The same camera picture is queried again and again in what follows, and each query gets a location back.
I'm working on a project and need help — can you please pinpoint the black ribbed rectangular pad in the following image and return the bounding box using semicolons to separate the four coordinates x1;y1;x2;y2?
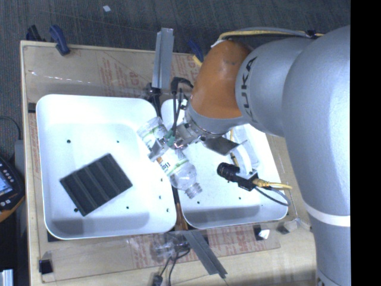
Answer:
59;153;134;217

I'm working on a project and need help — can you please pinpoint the black block with thin wires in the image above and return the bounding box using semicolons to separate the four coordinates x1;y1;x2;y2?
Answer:
145;83;163;101

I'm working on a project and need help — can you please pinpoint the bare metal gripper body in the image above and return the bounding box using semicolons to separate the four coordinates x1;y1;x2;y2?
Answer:
174;122;229;148

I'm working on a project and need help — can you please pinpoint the black cylinder on white bracket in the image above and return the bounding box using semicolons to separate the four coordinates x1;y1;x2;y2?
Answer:
216;126;261;192

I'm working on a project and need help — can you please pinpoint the white plastic tray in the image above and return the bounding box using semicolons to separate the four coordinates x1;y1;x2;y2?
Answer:
35;94;178;241
160;98;289;230

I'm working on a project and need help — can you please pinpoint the brown cardboard board, red print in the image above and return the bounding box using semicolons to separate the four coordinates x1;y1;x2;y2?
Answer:
22;45;299;283

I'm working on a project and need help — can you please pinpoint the clear plastic bottle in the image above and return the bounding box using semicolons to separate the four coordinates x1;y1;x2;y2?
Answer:
136;116;204;200

